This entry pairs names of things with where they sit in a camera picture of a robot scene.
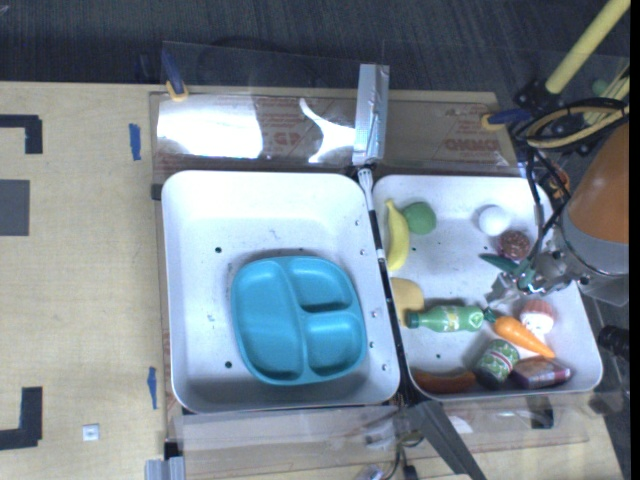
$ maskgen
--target toy carrot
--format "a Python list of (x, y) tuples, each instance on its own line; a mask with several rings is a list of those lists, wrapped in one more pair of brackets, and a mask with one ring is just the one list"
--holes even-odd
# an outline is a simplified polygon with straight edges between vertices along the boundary
[(527, 329), (518, 319), (512, 316), (501, 316), (493, 324), (493, 330), (498, 336), (510, 341), (514, 345), (536, 352), (544, 357), (556, 357), (553, 350), (540, 341), (535, 334)]

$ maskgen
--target green lime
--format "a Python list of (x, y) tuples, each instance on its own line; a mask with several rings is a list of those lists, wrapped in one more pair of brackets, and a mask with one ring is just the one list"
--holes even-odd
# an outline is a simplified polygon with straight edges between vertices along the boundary
[(407, 219), (409, 231), (416, 235), (426, 235), (436, 229), (436, 214), (427, 203), (413, 203), (402, 210)]

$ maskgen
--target white egg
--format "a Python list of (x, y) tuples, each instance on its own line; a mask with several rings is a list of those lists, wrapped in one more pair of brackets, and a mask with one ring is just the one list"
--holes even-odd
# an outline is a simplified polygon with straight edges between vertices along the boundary
[(506, 231), (510, 224), (509, 214), (499, 206), (489, 206), (478, 218), (478, 226), (489, 236), (498, 236)]

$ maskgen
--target blue divided plate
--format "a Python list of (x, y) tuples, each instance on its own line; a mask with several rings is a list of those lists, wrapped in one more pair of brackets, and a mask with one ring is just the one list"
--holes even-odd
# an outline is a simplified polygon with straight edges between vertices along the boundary
[(336, 379), (366, 354), (364, 320), (351, 279), (322, 258), (248, 263), (233, 280), (231, 313), (245, 365), (268, 384)]

